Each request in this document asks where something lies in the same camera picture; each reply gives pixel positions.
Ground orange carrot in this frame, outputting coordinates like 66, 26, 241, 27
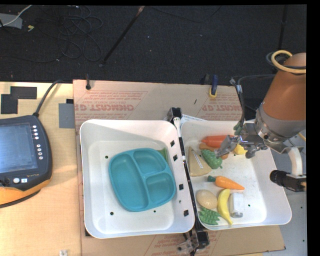
201, 135, 235, 149
207, 175, 246, 192

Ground white small carton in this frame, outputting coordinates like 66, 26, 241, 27
228, 192, 245, 219

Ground beige toy bread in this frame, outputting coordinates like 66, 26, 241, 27
195, 189, 219, 211

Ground white printed paper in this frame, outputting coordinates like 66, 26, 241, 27
180, 114, 209, 124

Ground black block with thin wires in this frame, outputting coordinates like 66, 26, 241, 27
194, 229, 210, 250
166, 107, 182, 124

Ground brown cardboard board red print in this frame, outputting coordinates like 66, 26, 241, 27
72, 79, 287, 256

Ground thin black and white rod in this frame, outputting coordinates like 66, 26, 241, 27
173, 116, 202, 235

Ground teal divided plate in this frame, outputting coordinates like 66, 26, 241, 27
108, 147, 178, 213

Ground black cylinder on white bracket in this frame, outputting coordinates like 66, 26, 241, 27
269, 146, 307, 193

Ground white plastic tray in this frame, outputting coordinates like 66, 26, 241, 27
79, 118, 196, 239
179, 119, 293, 231

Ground green pea pods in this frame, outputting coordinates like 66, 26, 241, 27
197, 206, 222, 226

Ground yellow banana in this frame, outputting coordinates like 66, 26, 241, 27
216, 188, 234, 226

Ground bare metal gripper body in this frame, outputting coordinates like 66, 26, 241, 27
236, 121, 285, 151

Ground yellow toy lemon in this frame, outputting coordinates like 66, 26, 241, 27
233, 144, 249, 156

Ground green grapes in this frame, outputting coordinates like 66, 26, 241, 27
201, 148, 224, 170

